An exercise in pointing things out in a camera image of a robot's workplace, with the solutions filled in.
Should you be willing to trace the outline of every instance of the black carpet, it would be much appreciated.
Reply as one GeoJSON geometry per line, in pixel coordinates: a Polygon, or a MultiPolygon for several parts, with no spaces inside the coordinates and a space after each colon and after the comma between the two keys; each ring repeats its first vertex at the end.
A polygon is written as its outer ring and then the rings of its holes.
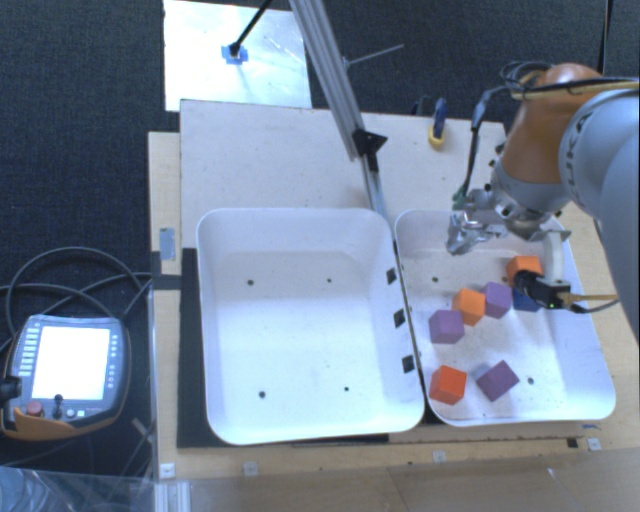
{"type": "MultiPolygon", "coordinates": [[[[468,117],[508,61],[596,66],[604,17],[602,0],[326,0],[326,6],[348,59],[405,45],[350,69],[363,111],[408,113],[428,94],[445,96],[451,117],[468,117]]],[[[615,2],[608,75],[639,74],[639,29],[640,3],[615,2]]],[[[96,247],[134,270],[149,270],[146,137],[178,128],[177,115],[164,111],[163,45],[161,0],[0,2],[0,285],[38,253],[68,245],[96,247]]],[[[314,105],[324,106],[312,72],[311,90],[314,105]]],[[[508,125],[515,108],[496,102],[487,118],[508,125]]],[[[83,261],[45,266],[28,278],[89,283],[106,272],[83,261]]],[[[123,292],[130,297],[129,288],[123,292]]],[[[35,296],[17,299],[18,323],[40,307],[35,296]]],[[[120,307],[124,299],[118,289],[105,300],[120,307]]],[[[140,305],[128,323],[136,372],[122,419],[26,466],[124,469],[140,439],[131,420],[148,425],[150,416],[146,322],[140,305]]],[[[0,343],[7,336],[0,318],[0,343]]],[[[59,446],[0,439],[0,464],[59,446]]],[[[148,450],[127,473],[146,456],[148,450]]]]}

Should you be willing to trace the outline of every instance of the red-orange cube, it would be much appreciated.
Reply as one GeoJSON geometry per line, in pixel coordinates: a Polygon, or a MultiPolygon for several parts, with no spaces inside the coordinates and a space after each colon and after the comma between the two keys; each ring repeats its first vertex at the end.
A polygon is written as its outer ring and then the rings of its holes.
{"type": "Polygon", "coordinates": [[[465,372],[442,365],[431,376],[429,397],[438,402],[454,405],[462,400],[466,383],[465,372]]]}
{"type": "Polygon", "coordinates": [[[513,286],[513,278],[521,270],[529,270],[530,272],[544,275],[540,259],[537,256],[516,256],[507,263],[509,286],[513,286]]]}
{"type": "Polygon", "coordinates": [[[451,303],[451,309],[462,313],[462,321],[466,325],[476,325],[484,316],[486,297],[484,293],[462,288],[451,303]]]}

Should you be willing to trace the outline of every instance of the block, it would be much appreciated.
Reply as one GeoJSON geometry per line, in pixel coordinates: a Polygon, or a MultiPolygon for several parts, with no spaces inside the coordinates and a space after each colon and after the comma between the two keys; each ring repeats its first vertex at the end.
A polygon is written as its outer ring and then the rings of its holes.
{"type": "Polygon", "coordinates": [[[464,323],[460,311],[440,309],[429,318],[431,343],[453,345],[464,336],[464,323]]]}
{"type": "Polygon", "coordinates": [[[531,311],[532,313],[535,313],[541,307],[532,298],[523,295],[515,288],[512,288],[512,298],[513,309],[517,311],[531,311]]]}
{"type": "Polygon", "coordinates": [[[518,382],[520,379],[504,360],[476,380],[482,392],[491,402],[495,402],[518,382]]]}
{"type": "Polygon", "coordinates": [[[502,318],[511,309],[513,300],[509,286],[488,282],[481,292],[486,297],[485,315],[492,318],[502,318]]]}
{"type": "Polygon", "coordinates": [[[464,396],[466,383],[465,372],[442,365],[431,376],[429,397],[445,404],[457,404],[464,396]]]}
{"type": "Polygon", "coordinates": [[[486,298],[484,293],[463,288],[453,298],[451,309],[462,313],[462,321],[467,325],[476,325],[484,316],[486,298]]]}
{"type": "Polygon", "coordinates": [[[542,265],[540,265],[540,259],[537,256],[516,256],[507,263],[507,280],[509,281],[509,286],[513,286],[513,276],[521,270],[530,270],[531,272],[544,275],[542,265]]]}

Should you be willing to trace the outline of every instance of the empty white tray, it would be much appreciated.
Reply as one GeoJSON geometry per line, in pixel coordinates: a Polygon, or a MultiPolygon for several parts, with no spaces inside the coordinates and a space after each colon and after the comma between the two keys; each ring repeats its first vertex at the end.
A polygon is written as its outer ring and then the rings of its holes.
{"type": "MultiPolygon", "coordinates": [[[[396,222],[396,236],[411,318],[426,385],[440,365],[468,373],[464,398],[451,406],[429,399],[446,423],[474,426],[553,420],[601,419],[613,411],[615,390],[589,315],[568,311],[509,311],[497,320],[484,317],[455,345],[434,345],[429,317],[450,309],[460,288],[480,290],[502,282],[507,262],[518,254],[541,258],[542,243],[515,235],[476,245],[451,256],[446,248],[451,212],[414,210],[396,222]],[[520,379],[506,395],[490,402],[475,379],[504,359],[520,379]]],[[[561,229],[551,220],[546,228],[561,229]]],[[[564,277],[580,293],[577,271],[563,244],[564,277]]]]}
{"type": "Polygon", "coordinates": [[[420,421],[424,395],[382,217],[214,210],[198,224],[197,249],[207,417],[223,441],[398,432],[420,421]]]}

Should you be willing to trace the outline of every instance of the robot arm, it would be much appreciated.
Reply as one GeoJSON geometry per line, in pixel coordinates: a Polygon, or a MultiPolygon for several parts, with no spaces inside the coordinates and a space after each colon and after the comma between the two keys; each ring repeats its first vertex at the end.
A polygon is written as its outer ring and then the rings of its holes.
{"type": "MultiPolygon", "coordinates": [[[[539,82],[599,76],[560,65],[539,82]]],[[[466,196],[451,216],[447,249],[515,233],[541,240],[541,225],[574,201],[600,226],[609,268],[638,339],[638,91],[525,101],[491,183],[466,196]]],[[[569,233],[562,233],[563,239],[569,233]]]]}

